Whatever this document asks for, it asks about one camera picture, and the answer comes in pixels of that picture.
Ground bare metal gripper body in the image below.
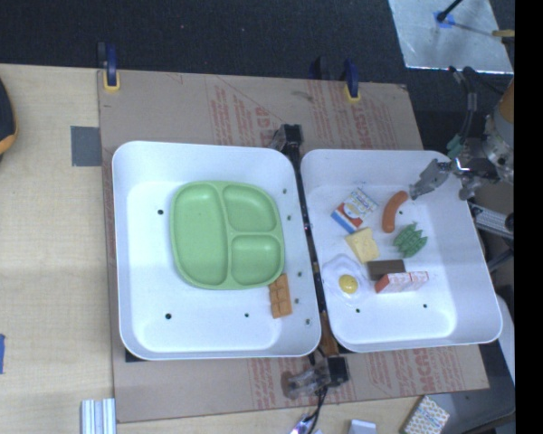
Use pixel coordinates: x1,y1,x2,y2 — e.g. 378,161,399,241
452,138,513,185

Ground orange sausage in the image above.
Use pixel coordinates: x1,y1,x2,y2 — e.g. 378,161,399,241
381,190,410,235

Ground green pea pods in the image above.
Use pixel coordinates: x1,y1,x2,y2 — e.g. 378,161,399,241
392,221,429,259

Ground blue white red carton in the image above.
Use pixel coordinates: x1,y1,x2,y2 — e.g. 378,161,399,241
329,187,380,235

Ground yellow cheese wedge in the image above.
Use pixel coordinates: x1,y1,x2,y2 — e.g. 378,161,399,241
343,227,381,265

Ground brown chocolate block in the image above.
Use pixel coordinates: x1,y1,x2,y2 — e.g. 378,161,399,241
366,259,407,282

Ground red and white carton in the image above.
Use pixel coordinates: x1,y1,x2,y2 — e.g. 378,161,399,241
374,270,431,295

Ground white fried egg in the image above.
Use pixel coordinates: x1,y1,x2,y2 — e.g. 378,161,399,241
320,253,368,299

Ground thin black rod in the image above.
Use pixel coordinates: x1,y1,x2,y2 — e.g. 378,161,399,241
291,146,332,357

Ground white plastic tray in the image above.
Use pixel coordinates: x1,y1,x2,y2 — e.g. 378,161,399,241
300,148,504,354
111,140,323,362

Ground orange waffle biscuit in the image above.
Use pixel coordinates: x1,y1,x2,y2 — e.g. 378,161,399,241
268,273,294,320

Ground orange patterned white carton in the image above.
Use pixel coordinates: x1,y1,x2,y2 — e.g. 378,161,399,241
399,395,451,434

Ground green divided plate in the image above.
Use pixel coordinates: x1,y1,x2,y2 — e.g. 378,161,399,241
168,180,286,291

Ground brown cardboard board red print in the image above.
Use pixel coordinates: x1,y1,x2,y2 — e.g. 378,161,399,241
97,69,491,424

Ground black block with wires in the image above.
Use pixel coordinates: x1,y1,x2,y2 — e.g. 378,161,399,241
327,355,351,386
276,123,305,151

